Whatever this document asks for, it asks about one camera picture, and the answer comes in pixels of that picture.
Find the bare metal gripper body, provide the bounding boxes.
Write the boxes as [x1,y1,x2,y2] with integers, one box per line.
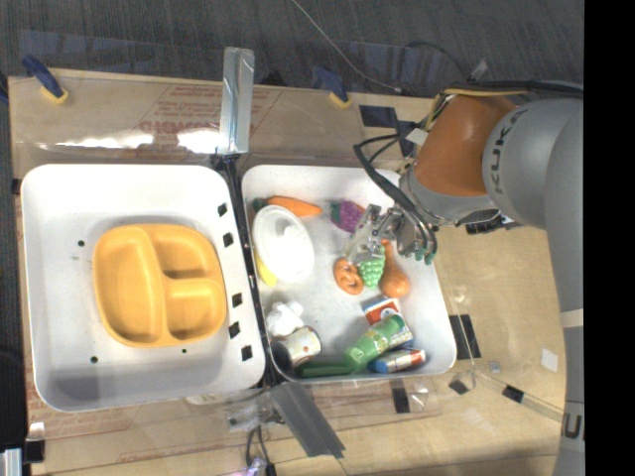
[377,206,420,260]

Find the purple grapes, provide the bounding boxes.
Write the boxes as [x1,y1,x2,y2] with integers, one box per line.
[328,198,368,234]

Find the green grapes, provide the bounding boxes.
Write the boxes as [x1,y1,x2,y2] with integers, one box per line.
[356,245,388,290]

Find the orange pretzel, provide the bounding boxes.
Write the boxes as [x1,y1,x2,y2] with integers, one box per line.
[332,257,365,298]

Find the orange pear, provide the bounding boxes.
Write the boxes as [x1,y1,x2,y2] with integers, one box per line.
[378,238,412,299]

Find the white and red carton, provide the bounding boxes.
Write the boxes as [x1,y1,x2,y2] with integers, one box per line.
[362,296,403,327]

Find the orange carrot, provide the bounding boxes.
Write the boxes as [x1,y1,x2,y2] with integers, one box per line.
[252,194,324,219]

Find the white plastic tray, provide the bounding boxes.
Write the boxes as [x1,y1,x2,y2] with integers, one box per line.
[19,163,268,414]
[239,164,458,385]

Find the white bowl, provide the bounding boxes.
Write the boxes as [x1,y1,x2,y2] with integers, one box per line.
[251,204,317,285]

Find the green plastic bottle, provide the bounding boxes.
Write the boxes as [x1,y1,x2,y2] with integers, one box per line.
[342,313,415,374]

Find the yellow banana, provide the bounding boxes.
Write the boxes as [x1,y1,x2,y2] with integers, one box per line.
[253,246,279,289]

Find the white garlic bulb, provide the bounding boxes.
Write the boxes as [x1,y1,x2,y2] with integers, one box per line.
[264,300,306,338]

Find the brown cardboard board red print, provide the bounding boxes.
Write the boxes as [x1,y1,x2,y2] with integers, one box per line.
[7,66,568,476]

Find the green cucumber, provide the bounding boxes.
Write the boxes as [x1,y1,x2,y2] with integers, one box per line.
[295,360,354,380]

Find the yellow divided plate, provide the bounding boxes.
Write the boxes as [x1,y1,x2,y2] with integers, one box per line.
[91,222,229,349]

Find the black block with thin wires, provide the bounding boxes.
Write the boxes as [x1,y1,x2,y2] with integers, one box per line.
[212,151,250,169]

